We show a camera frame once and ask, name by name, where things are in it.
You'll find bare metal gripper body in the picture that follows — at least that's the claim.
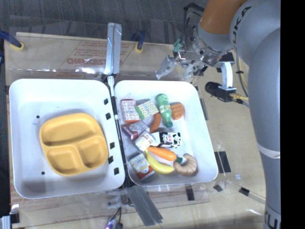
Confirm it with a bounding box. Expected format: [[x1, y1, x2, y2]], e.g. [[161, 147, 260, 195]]
[[177, 28, 230, 69]]

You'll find orange waffle biscuit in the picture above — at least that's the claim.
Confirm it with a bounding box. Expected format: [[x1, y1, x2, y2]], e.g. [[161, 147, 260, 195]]
[[170, 102, 185, 121]]

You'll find green plastic bottle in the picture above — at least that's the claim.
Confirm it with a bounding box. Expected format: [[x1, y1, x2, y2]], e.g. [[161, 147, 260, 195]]
[[156, 93, 174, 129]]

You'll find green and white patterned carton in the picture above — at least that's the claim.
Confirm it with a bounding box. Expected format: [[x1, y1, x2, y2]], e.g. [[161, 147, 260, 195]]
[[134, 100, 160, 121]]

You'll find orange sausage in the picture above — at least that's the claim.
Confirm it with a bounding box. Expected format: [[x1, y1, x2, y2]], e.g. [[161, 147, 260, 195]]
[[149, 112, 163, 134]]

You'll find orange and white carton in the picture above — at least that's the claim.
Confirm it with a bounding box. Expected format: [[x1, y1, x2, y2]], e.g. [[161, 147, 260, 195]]
[[120, 99, 141, 124]]

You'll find dark red and white carton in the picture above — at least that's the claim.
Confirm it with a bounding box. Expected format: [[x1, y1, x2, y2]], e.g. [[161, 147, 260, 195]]
[[122, 120, 151, 141]]

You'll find white plastic tray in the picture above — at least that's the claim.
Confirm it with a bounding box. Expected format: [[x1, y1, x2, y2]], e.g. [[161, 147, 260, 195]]
[[113, 80, 219, 187], [9, 78, 126, 200]]

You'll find black and white cow carton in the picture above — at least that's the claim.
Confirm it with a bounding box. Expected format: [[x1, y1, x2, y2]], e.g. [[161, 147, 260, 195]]
[[158, 131, 183, 149]]

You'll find white carton with orange print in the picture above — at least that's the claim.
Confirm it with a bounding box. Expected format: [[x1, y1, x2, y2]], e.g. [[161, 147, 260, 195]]
[[133, 130, 156, 153]]

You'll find orange carrot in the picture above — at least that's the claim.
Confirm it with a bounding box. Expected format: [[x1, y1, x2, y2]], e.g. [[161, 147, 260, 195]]
[[147, 146, 183, 164]]

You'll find tan croissant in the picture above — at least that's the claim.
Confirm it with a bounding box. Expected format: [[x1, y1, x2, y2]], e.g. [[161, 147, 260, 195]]
[[173, 153, 198, 177]]

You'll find yellow banana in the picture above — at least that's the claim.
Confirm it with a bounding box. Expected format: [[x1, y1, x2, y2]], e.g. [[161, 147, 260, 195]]
[[143, 149, 175, 175]]

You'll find red and yellow carton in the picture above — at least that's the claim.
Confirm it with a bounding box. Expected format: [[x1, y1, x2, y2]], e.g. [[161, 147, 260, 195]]
[[128, 153, 156, 182]]

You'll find brown cardboard board red print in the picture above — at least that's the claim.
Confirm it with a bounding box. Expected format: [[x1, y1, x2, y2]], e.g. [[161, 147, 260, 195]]
[[3, 31, 211, 225]]

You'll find yellow divided plate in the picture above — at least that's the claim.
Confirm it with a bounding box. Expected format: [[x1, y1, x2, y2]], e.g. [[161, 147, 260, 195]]
[[39, 112, 110, 177]]

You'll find black cylinder on white bracket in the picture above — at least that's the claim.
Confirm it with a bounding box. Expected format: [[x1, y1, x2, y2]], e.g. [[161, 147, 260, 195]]
[[204, 52, 237, 103]]

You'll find black block with thin wires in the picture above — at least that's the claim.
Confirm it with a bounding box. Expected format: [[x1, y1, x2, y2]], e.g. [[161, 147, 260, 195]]
[[104, 218, 124, 229]]

